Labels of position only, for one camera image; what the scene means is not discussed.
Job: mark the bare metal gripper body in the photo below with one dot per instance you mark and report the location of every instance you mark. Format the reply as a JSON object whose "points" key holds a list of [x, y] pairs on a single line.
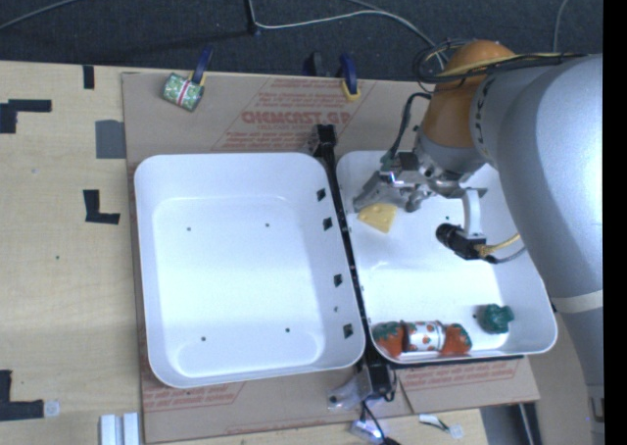
{"points": [[410, 172]]}

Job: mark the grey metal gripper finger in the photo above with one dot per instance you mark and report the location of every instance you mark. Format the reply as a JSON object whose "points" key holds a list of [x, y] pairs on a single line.
{"points": [[416, 199], [373, 193]]}

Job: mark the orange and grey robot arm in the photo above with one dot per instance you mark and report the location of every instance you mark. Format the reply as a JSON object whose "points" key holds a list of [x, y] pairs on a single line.
{"points": [[544, 149]]}

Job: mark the yellow cheese wedge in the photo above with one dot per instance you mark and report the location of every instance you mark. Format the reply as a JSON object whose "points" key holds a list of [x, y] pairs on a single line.
{"points": [[378, 217]]}

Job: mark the thin black rod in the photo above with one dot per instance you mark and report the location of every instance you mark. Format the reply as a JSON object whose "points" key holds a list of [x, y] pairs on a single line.
{"points": [[351, 247]]}

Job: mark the white plastic tray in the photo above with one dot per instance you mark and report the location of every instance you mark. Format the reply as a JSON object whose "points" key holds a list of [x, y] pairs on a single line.
{"points": [[235, 281], [431, 281]]}

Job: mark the brown cardboard board red print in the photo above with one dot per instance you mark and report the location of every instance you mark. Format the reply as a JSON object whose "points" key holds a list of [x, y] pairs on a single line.
{"points": [[274, 110]]}

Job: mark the white can with red print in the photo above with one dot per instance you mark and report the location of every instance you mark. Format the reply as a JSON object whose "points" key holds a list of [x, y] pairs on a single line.
{"points": [[424, 336]]}

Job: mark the red strawberry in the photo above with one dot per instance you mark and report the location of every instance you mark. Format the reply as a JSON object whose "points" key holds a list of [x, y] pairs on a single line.
{"points": [[456, 339], [389, 339]]}

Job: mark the green broccoli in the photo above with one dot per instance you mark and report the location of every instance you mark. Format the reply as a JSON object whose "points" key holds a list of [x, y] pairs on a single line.
{"points": [[496, 318]]}

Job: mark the green can with red stripe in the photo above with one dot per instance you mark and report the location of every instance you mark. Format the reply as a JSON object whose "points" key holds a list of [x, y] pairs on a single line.
{"points": [[182, 92]]}

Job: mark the black cylinder on white bracket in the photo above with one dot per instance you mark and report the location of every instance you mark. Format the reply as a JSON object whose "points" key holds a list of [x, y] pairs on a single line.
{"points": [[460, 239]]}

